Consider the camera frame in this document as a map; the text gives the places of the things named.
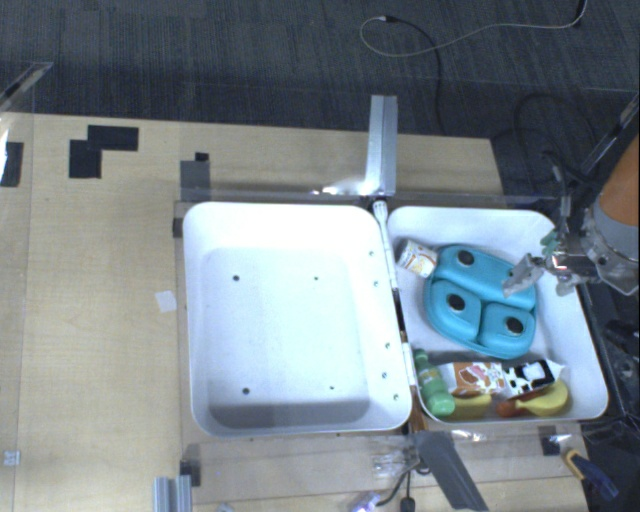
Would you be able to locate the small white and orange carton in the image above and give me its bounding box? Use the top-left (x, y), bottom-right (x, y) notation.
top-left (395, 238), bottom-right (440, 280)

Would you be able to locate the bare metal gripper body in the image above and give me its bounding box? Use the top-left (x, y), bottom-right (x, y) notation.
top-left (542, 233), bottom-right (640, 297)

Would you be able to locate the white plastic tray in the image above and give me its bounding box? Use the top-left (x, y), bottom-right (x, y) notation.
top-left (181, 200), bottom-right (414, 439)
top-left (386, 205), bottom-right (611, 427)

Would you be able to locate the thin black and white rod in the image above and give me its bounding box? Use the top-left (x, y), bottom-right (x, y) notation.
top-left (371, 199), bottom-right (417, 387)

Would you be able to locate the orange carrot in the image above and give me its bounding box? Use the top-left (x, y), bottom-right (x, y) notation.
top-left (495, 397), bottom-right (532, 419)

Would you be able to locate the orange and white packet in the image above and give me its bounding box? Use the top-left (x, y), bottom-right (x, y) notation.
top-left (444, 360), bottom-right (509, 399)

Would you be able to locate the yellow banana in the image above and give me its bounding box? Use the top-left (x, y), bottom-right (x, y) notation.
top-left (449, 392), bottom-right (494, 421)

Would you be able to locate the black and white carton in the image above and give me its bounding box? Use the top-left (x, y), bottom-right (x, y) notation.
top-left (501, 358), bottom-right (570, 397)

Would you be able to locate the yellow toy cheese wedge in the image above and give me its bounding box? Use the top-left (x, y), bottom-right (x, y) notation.
top-left (519, 379), bottom-right (571, 418)

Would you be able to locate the green plastic bottle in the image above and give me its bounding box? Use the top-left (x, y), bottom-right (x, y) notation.
top-left (412, 347), bottom-right (457, 418)

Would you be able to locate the blue divided plate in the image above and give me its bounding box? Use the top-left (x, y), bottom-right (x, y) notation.
top-left (422, 243), bottom-right (539, 361)

